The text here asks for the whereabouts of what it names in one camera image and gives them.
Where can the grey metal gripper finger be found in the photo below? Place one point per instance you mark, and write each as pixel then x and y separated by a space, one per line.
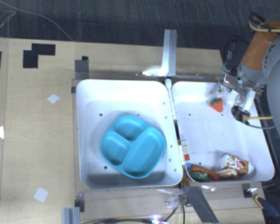
pixel 218 88
pixel 240 100

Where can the black cylinder on white bracket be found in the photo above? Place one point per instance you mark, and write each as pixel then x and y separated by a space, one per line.
pixel 240 113

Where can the green grapes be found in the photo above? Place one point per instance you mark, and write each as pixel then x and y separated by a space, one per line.
pixel 199 176

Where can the white and brown carton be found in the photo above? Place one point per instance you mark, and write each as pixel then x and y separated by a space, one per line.
pixel 238 164

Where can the white and brown sandwich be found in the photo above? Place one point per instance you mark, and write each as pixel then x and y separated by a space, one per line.
pixel 227 172

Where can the brown sausage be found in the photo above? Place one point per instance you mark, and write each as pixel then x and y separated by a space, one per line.
pixel 206 170

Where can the blue divided plate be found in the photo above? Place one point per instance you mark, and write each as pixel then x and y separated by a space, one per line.
pixel 133 146

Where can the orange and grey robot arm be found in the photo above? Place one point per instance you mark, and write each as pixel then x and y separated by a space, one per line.
pixel 276 83

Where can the white packet with red print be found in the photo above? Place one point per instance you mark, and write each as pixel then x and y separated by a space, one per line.
pixel 185 150

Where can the white plastic tray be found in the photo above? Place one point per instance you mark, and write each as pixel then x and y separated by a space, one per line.
pixel 207 134
pixel 121 94

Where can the orange red strawberry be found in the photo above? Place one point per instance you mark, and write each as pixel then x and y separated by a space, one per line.
pixel 217 104

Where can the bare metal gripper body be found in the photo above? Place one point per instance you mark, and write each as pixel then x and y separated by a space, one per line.
pixel 232 81

